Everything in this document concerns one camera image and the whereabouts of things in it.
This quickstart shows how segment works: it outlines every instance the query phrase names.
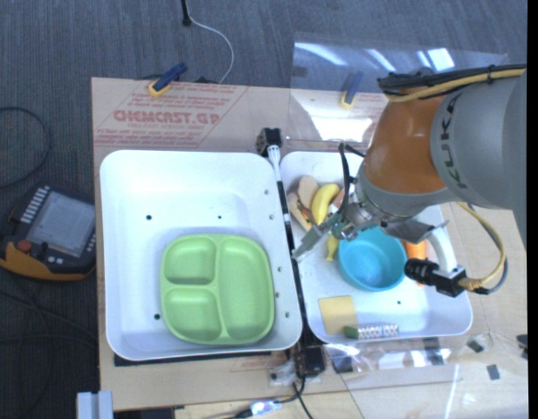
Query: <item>black cable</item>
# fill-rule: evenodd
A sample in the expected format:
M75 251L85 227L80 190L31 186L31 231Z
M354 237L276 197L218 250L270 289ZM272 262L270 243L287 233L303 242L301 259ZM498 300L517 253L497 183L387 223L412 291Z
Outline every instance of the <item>black cable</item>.
M296 392L296 395L298 396L298 400L300 401L300 405L302 406L302 408L304 409L304 412L306 413L306 416L308 416L309 419L313 419L312 415L310 415L310 412L308 411L308 409L306 407L306 404L304 403L304 400L302 399L302 396L300 395L300 392L298 391L298 389L296 388L296 385L294 385L294 383L293 383L293 388L294 388L294 391Z
M341 156L343 188L345 190L339 212L341 212L341 220L344 221L347 215L348 193L350 192L350 171L348 170L347 157L345 156L345 143L339 144L339 155Z
M478 293L479 295L490 295L491 293L496 292L498 289L500 289L503 286L504 282L506 281L507 269L508 269L507 258L505 258L504 269L502 270L502 276L500 277L500 280L498 281L498 283L490 289L486 289L485 287L477 287L476 289L473 289L473 292Z
M486 67L469 68L466 70L456 70L454 72L443 72L433 74L422 74L416 72L408 73L390 73L385 78L379 78L377 84L380 89L387 94L400 94L399 91L407 88L420 86L436 86L444 84L456 79L470 78L480 74L490 75L492 72L503 72L507 70L520 70L527 68L527 64L512 64L512 65L489 65Z
M37 313L38 317L40 318L40 321L44 325L45 332L49 334L50 333L50 328L48 327L48 324L45 321L44 315L40 312L40 309L38 308L38 306L36 305L36 303L32 299L31 295L14 279L14 277L10 273L7 272L7 274L10 275L13 283L17 286L17 288L28 299L28 301L31 304L33 310ZM21 333L21 335L19 337L19 358L18 358L18 363L19 363L19 370L20 370L21 375L22 375L22 365L21 365L21 359L20 359L20 350L21 350L21 346L22 346L22 342L23 342L23 336L24 336L24 330L23 330L23 332ZM52 371L53 371L54 361L55 361L55 359L54 359L54 354L55 353L53 351L53 345L52 345L51 342L47 343L47 350L48 350L48 353L50 355L50 366L48 367L48 373L47 373L46 378L45 378L44 386L41 388L40 392L38 393L36 398L32 401L32 403L28 407L26 407L19 415L15 416L15 419L21 419L21 418L27 417L27 415L31 411L33 411L36 408L36 406L40 403L40 401L44 397L45 392L48 389L48 386L50 385L50 380L52 379Z
M36 163L34 164L34 166L32 166L32 168L30 168L24 174L21 174L20 176L16 176L10 182L0 183L0 189L7 188L11 185L19 183L22 180L24 180L26 177L28 177L29 175L34 174L42 166L42 164L44 164L44 161L52 148L52 140L51 140L50 132L46 128L45 123L42 121L42 119L38 115L36 115L34 112L23 107L16 107L16 106L0 107L0 113L11 112L11 111L19 111L22 113L26 113L38 122L38 124L42 127L42 134L44 135L44 152L42 153L40 158L36 160Z
M306 386L306 377L302 377L302 380L300 381L300 390L296 388L296 384L293 382L294 387L294 395L292 397L289 397L288 399L285 399L284 401L276 401L278 403L288 403L295 401L298 399L302 393L304 392L304 387Z
M29 304L29 303L25 303L23 302L21 299L7 293L7 292L4 292L2 290L0 290L0 295L4 296L5 298L9 299L9 301L19 305L19 306L22 306L22 307L26 307L26 308L29 308L29 309L33 309L34 307ZM74 328L76 329L79 329L82 333L84 333L85 335L88 335L91 339L93 339L93 341L98 341L98 337L96 335L94 335L92 332L86 330L83 326L80 326L78 325L77 323L75 323L74 321L71 321L65 317L62 317L61 315L57 315L56 313L52 312L52 311L49 311L47 309L44 309L43 307L38 307L38 310L42 313L42 314L45 314L45 315L48 315L52 318L55 318L55 319L59 319L60 321L63 321L64 323L67 323L68 325L71 325L73 326Z
M296 388L296 383L293 382L293 388L294 388L294 395L293 396L288 397L288 398L286 398L286 399L284 399L282 401L275 401L275 403L289 403L289 402L293 402L296 399L298 399L300 401L300 405L302 406L302 408L306 412L308 418L313 419L312 416L310 415L310 412L308 411L308 409L306 407L306 404L302 400L302 393L304 392L304 387L305 386L306 386L306 377L302 377L302 380L300 381L300 389ZM244 409L244 410L238 412L236 415L229 416L229 417L227 417L225 419L242 419L244 417L252 417L252 416L253 416L253 413L252 413L251 409Z
M22 365L21 361L22 361L22 358L23 358L24 333L26 332L26 328L29 325L30 316L31 316L31 312L24 313L24 320L23 320L23 325L21 327L21 332L14 339L15 342L17 343L17 358L16 358L16 361L18 362L18 364L17 364L17 382L18 382L18 385L20 387L20 389L18 390L18 393L17 393L18 397L19 397L19 400L18 400L18 402L15 402L15 403L18 404L21 409L22 409L22 407L24 405L24 391L22 390L23 385L21 383L22 380L23 380L23 365ZM31 409L28 408L25 412L22 412L17 417L25 416L25 414L28 413L30 410Z
M420 100L431 100L432 98L437 98L438 96L446 96L446 94L458 92L459 90L461 90L462 88L465 88L467 86L469 86L469 84L466 84L466 85L463 85L463 86L455 86L455 87L450 88L448 90L445 90L443 92L431 94L430 96L421 96L419 99Z
M350 183L353 181L353 178L350 176L350 170L348 169L348 161L345 155L345 149L347 149L352 154L361 156L364 158L366 154L357 151L355 148L350 146L348 143L339 144L339 155L341 156L341 165L342 165L342 178L343 178L343 188L345 188L345 194L341 200L341 206L339 207L339 212L341 212L341 220L345 220L347 205L348 205L348 194L350 193Z
M56 313L47 311L47 310L39 307L34 302L34 300L29 295L29 293L15 280L13 275L8 273L8 272L6 272L6 273L11 277L13 283L17 286L18 290L20 290L23 293L24 297L26 299L28 299L28 303L24 302L23 300L15 297L13 295L10 295L7 292L3 292L1 290L0 290L0 295L4 296L5 298L9 299L11 302L13 302L13 303L15 303L15 304L17 304L19 306L23 306L25 308L31 309L33 312L36 312L36 314L40 318L40 321L44 325L45 333L26 335L26 334L24 334L26 324L24 324L23 332L21 332L18 337L10 337L10 338L5 338L5 339L0 339L0 344L18 342L18 346L19 346L18 352L20 353L21 347L22 347L23 343L26 340L45 340L45 344L47 345L47 350L50 353L50 362L51 363L50 363L50 366L48 367L48 372L47 372L47 375L46 375L44 386L41 388L38 395L35 397L35 399L31 402L31 404L28 407L23 409L23 411L19 415L17 415L17 416L7 416L7 419L24 419L24 418L30 417L29 414L41 402L41 400L43 399L43 397L45 395L45 392L47 391L47 389L48 389L48 387L50 385L50 381L52 379L52 371L53 371L53 368L54 368L54 361L55 361L54 355L55 355L55 353L54 353L54 350L53 350L54 349L53 342L50 339L71 340L71 341L74 341L74 342L78 342L79 344L85 345L87 347L91 347L93 349L96 349L98 347L98 339L96 338L95 335L93 335L92 333L87 331L84 327L77 325L76 323L70 321L69 319L66 319L66 318L64 318L64 317L62 317L60 315L57 315ZM48 315L48 316L51 316L53 318L60 319L60 320L64 321L65 323L76 327L77 329L79 329L80 331L82 331L86 335L88 335L90 338L92 338L93 343L89 343L89 342L87 342L85 340L81 340L81 339L78 339L76 337L69 337L69 336L65 336L65 335L58 335L58 334L51 333L50 329L49 329L49 327L47 325L47 322L45 321L44 315ZM20 365L20 363L21 363L20 357L18 357L17 360L18 360L19 365Z

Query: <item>clamp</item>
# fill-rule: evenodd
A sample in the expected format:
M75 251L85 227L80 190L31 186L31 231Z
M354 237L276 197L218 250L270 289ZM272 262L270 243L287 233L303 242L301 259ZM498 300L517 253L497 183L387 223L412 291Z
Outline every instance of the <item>clamp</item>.
M342 85L341 106L350 109L355 104L355 96L362 82L362 72L349 73Z
M188 67L183 62L170 68L159 79L148 85L148 92L155 98L165 94L170 88L169 83L173 80L179 80L187 69Z

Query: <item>green divided plate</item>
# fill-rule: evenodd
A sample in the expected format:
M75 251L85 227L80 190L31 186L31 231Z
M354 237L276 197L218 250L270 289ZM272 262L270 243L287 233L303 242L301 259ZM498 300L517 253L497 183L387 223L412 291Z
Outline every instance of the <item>green divided plate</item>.
M241 345L265 337L274 321L266 252L247 237L196 234L164 250L162 315L179 339Z

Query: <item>blue bowl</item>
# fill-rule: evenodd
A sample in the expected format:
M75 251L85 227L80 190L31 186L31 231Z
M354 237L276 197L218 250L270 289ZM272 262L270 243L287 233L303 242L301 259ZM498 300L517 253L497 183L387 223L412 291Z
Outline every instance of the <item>blue bowl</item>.
M361 231L352 241L340 241L338 261L341 275L349 284L381 292L401 284L407 253L401 241L375 227Z

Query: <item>yellow banana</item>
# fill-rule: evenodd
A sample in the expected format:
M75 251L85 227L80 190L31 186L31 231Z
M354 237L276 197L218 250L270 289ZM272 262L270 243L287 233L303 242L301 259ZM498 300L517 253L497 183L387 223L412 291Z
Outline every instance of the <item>yellow banana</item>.
M335 252L339 247L339 239L331 235L328 237L328 256L326 257L327 261L333 261Z
M341 188L336 183L326 183L321 185L316 191L312 201L311 211L318 225L328 216L329 205L340 191Z

